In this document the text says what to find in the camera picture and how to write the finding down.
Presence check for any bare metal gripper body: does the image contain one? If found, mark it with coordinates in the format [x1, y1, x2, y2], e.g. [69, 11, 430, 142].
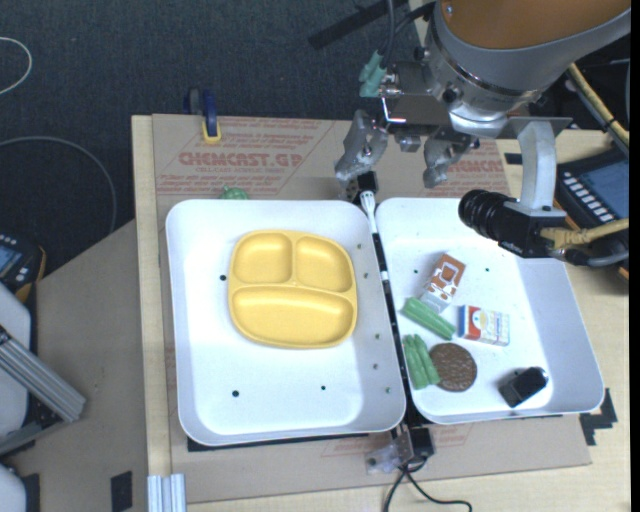
[380, 46, 546, 151]

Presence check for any brown cardboard board red print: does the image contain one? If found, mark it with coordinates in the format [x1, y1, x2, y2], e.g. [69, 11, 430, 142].
[151, 113, 594, 504]

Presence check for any thin black and white rod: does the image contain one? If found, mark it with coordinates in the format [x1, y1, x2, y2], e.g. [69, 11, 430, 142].
[359, 191, 412, 427]

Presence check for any brown and white carton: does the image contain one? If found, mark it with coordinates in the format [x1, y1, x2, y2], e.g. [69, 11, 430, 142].
[418, 252, 468, 314]

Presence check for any green bean bundle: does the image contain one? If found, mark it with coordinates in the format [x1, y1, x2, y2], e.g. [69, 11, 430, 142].
[401, 333, 443, 392]
[400, 296, 458, 342]

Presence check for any white red and blue carton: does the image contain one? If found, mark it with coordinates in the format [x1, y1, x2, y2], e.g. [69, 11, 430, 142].
[456, 304, 512, 348]

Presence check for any yellow divided plate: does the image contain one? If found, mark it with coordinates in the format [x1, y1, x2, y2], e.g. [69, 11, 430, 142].
[227, 229, 360, 351]

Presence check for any white plastic tray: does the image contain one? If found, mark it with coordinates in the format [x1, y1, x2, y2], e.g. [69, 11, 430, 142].
[373, 196, 606, 426]
[164, 198, 408, 447]

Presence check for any round brown biscuit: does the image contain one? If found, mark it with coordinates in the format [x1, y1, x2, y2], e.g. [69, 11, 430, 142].
[428, 342, 479, 394]

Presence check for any black rectangular box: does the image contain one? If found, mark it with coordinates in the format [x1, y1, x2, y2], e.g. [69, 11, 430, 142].
[497, 366, 550, 409]

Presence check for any black cylinder on white bracket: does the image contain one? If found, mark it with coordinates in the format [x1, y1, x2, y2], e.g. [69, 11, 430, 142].
[457, 116, 574, 260]

